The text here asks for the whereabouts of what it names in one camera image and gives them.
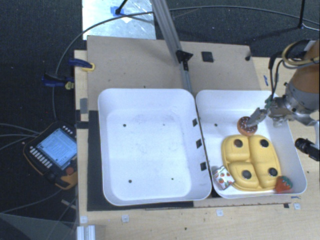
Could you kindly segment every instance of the table top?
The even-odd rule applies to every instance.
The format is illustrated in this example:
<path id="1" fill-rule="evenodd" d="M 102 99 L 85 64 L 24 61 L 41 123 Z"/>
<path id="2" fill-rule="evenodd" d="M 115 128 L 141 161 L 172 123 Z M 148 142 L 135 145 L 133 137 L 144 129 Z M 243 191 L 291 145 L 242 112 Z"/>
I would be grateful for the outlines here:
<path id="1" fill-rule="evenodd" d="M 75 57 L 86 60 L 87 51 L 77 50 Z M 251 61 L 261 90 L 269 90 L 264 80 L 264 76 L 269 76 L 269 59 L 252 57 Z M 293 73 L 284 68 L 280 71 L 278 95 L 285 92 L 281 83 L 288 82 Z M 88 113 L 81 110 L 81 100 L 88 98 L 88 73 L 79 67 L 75 68 L 75 97 L 80 119 L 86 122 Z M 302 137 L 314 141 L 313 127 L 296 121 L 289 122 L 289 126 L 294 140 Z M 306 191 L 298 196 L 261 201 L 261 204 L 270 205 L 259 205 L 250 198 L 233 201 L 216 198 L 214 204 L 202 202 L 193 208 L 87 211 L 87 140 L 88 129 L 78 128 L 78 212 L 82 226 L 95 225 L 96 239 L 316 239 L 320 235 L 319 163 L 300 151 L 298 155 L 307 179 Z M 129 222 L 122 221 L 123 215 L 129 216 Z"/>

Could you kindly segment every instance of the blue screen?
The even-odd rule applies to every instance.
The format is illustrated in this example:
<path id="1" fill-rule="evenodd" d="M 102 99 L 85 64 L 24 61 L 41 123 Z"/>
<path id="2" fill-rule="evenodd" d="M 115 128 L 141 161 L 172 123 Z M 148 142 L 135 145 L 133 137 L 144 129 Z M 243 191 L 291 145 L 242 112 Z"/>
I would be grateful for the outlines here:
<path id="1" fill-rule="evenodd" d="M 77 154 L 76 142 L 62 129 L 55 130 L 36 146 L 62 170 Z"/>

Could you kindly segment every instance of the black bracket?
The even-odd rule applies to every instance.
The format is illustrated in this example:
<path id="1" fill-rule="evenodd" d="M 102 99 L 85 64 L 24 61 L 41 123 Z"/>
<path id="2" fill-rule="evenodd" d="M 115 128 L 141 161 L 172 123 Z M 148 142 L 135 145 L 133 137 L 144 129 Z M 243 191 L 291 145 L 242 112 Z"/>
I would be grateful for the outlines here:
<path id="1" fill-rule="evenodd" d="M 178 62 L 179 63 L 182 62 L 184 71 L 189 71 L 188 60 L 191 59 L 193 54 L 183 50 L 177 50 L 175 52 L 175 55 L 176 55 L 176 58 L 178 59 Z"/>

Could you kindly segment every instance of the white tray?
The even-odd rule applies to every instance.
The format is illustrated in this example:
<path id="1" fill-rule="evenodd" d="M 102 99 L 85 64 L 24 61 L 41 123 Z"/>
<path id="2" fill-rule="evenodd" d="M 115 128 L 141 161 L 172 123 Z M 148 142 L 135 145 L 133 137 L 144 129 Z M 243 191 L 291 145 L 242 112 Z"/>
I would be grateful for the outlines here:
<path id="1" fill-rule="evenodd" d="M 212 183 L 204 145 L 197 147 L 202 136 L 189 92 L 106 89 L 98 110 L 103 193 L 111 204 L 208 197 Z"/>
<path id="2" fill-rule="evenodd" d="M 203 90 L 197 94 L 196 105 L 210 168 L 223 165 L 221 145 L 226 137 L 239 134 L 238 120 L 250 116 L 257 107 L 264 108 L 264 102 L 270 94 L 270 91 L 260 90 Z M 287 194 L 304 192 L 307 180 L 288 123 L 275 128 L 272 120 L 267 117 L 259 123 L 256 134 L 272 142 L 282 175 L 289 177 L 293 184 L 293 188 Z M 241 191 L 233 186 L 221 190 L 215 182 L 213 187 L 221 197 L 227 199 L 279 195 L 274 190 Z"/>

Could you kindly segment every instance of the black floor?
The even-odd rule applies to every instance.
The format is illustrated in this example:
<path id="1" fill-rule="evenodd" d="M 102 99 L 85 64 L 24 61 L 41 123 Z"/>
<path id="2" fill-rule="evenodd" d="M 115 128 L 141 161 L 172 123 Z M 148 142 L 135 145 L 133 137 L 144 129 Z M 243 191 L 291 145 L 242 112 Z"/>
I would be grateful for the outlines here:
<path id="1" fill-rule="evenodd" d="M 299 16 L 301 0 L 167 0 L 170 8 L 193 6 L 242 6 Z M 319 32 L 297 28 L 299 19 L 245 8 L 204 8 L 175 11 L 174 23 L 182 41 L 248 45 L 253 56 L 268 57 L 301 39 L 318 39 Z M 306 0 L 304 18 L 319 22 L 320 0 Z M 319 25 L 304 21 L 307 26 Z M 55 72 L 64 49 L 82 31 L 82 0 L 0 0 L 0 123 L 43 131 L 54 122 L 52 90 L 42 85 L 44 72 Z M 161 33 L 156 27 L 157 38 Z M 59 73 L 71 76 L 67 59 L 74 49 L 85 49 L 78 40 L 63 60 Z M 57 88 L 57 117 L 75 122 L 73 91 Z M 26 134 L 0 126 L 0 135 Z M 18 140 L 0 137 L 0 148 Z M 0 150 L 0 212 L 36 202 L 59 189 L 50 185 L 23 157 L 22 141 Z M 57 220 L 71 201 L 75 189 L 10 212 L 13 215 Z M 70 209 L 62 218 L 73 221 Z"/>

